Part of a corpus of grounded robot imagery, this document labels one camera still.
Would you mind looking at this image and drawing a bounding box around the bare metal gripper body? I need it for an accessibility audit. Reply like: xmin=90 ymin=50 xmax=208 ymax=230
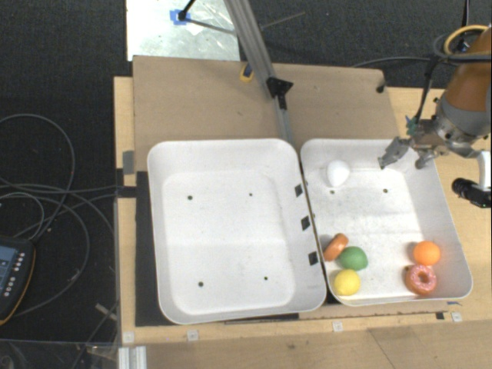
xmin=409 ymin=118 xmax=484 ymax=157

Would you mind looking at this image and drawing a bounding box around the white egg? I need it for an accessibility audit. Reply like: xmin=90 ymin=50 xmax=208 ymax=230
xmin=326 ymin=159 xmax=351 ymax=188

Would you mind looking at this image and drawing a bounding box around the white plastic tray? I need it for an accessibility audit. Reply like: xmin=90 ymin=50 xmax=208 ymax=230
xmin=299 ymin=138 xmax=474 ymax=308
xmin=147 ymin=138 xmax=328 ymax=326

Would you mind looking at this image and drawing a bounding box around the orange fruit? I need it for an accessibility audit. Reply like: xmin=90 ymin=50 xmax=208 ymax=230
xmin=413 ymin=240 xmax=442 ymax=267

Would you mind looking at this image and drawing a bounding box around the green lime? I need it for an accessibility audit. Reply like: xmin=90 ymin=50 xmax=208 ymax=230
xmin=337 ymin=246 xmax=369 ymax=272

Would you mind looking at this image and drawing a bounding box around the pink frosted doughnut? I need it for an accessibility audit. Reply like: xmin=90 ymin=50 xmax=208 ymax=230
xmin=404 ymin=264 xmax=438 ymax=296

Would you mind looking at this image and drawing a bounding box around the yellow lemon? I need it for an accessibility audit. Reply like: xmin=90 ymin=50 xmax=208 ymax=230
xmin=332 ymin=269 xmax=362 ymax=297

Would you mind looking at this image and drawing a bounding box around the brown cardboard board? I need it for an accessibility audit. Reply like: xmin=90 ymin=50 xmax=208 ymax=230
xmin=131 ymin=55 xmax=449 ymax=321

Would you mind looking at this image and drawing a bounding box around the black cylinder on white bracket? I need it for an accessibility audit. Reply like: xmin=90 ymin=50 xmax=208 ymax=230
xmin=451 ymin=150 xmax=492 ymax=209

